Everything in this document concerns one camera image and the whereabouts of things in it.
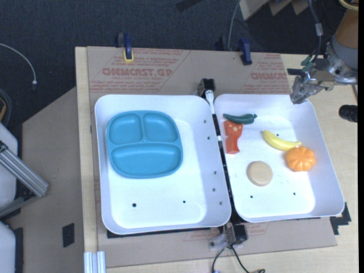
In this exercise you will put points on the brown cardboard board red print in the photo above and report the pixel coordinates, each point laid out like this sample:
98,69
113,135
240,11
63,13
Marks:
170,67

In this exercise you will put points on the blue divided plate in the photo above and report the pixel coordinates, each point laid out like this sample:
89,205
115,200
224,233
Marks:
145,145

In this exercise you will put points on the green chili pepper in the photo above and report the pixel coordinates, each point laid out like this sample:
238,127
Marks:
240,118

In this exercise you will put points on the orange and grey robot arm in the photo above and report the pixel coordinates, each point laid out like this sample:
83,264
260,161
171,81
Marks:
347,30

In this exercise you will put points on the orange pumpkin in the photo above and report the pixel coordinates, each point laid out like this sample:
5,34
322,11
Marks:
301,158

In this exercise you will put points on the thin black and white rod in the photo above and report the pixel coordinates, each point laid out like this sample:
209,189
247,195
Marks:
220,144

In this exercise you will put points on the white plastic tray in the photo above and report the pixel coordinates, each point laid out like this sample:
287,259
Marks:
159,198
281,198

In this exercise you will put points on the yellow banana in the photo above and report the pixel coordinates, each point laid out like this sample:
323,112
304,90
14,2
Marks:
277,142

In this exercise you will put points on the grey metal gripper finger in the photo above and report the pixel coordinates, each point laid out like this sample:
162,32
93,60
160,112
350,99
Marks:
296,91
307,91

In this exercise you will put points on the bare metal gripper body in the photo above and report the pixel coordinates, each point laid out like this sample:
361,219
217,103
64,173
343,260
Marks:
324,77

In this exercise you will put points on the beige round biscuit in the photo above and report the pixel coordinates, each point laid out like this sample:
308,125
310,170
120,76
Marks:
259,173

